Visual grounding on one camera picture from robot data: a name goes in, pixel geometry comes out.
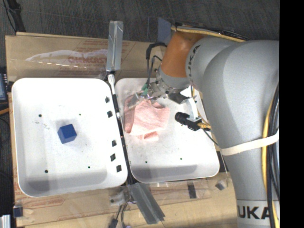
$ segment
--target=white cable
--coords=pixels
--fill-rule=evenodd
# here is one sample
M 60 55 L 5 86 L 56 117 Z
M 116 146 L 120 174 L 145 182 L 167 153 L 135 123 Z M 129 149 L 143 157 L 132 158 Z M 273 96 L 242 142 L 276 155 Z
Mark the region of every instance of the white cable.
M 238 154 L 244 151 L 262 148 L 263 146 L 269 146 L 273 143 L 276 143 L 279 140 L 279 138 L 280 138 L 280 130 L 278 129 L 275 135 L 269 136 L 267 138 L 241 143 L 236 146 L 225 149 L 220 148 L 220 152 L 224 156 Z

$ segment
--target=gray floor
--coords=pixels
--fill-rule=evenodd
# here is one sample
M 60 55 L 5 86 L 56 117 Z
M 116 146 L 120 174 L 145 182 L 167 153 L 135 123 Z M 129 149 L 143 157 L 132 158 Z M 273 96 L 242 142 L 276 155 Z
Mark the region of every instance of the gray floor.
M 234 31 L 251 39 L 279 40 L 280 0 L 17 0 L 27 32 L 107 38 L 111 20 L 124 22 L 124 40 L 157 40 L 157 20 Z M 5 35 L 13 35 L 0 0 L 0 67 Z M 2 139 L 8 128 L 0 122 Z M 0 171 L 11 178 L 10 142 L 0 147 Z M 0 179 L 0 215 L 11 202 L 10 184 Z

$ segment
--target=white strap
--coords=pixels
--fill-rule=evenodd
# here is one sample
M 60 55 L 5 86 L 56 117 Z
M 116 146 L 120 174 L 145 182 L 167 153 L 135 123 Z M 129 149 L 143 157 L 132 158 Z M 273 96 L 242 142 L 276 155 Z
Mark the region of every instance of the white strap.
M 241 152 L 244 152 L 247 150 L 262 148 L 263 146 L 268 146 L 268 145 L 271 145 L 271 144 L 277 142 L 280 138 L 279 132 L 280 131 L 278 129 L 275 135 L 272 135 L 272 136 L 269 136 L 269 137 L 263 138 L 263 139 L 256 139 L 253 141 L 241 143 L 236 146 L 225 148 L 225 149 L 220 148 L 220 151 L 221 151 L 222 155 L 233 155 L 233 154 L 238 154 L 238 153 L 241 153 Z

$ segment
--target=blue block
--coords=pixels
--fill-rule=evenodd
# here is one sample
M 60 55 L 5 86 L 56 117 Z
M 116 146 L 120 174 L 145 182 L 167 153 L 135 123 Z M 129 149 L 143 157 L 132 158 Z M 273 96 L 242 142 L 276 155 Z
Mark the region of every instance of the blue block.
M 72 124 L 65 125 L 59 128 L 58 136 L 62 143 L 67 143 L 73 141 L 77 134 Z

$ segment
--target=folded cloth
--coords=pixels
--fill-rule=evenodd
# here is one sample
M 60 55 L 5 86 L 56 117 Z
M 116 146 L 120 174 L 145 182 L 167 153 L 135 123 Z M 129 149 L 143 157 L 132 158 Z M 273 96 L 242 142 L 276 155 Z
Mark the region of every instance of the folded cloth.
M 159 103 L 143 100 L 137 106 L 129 109 L 128 103 L 132 96 L 124 102 L 124 128 L 131 135 L 140 139 L 158 140 L 158 131 L 166 129 L 170 109 Z

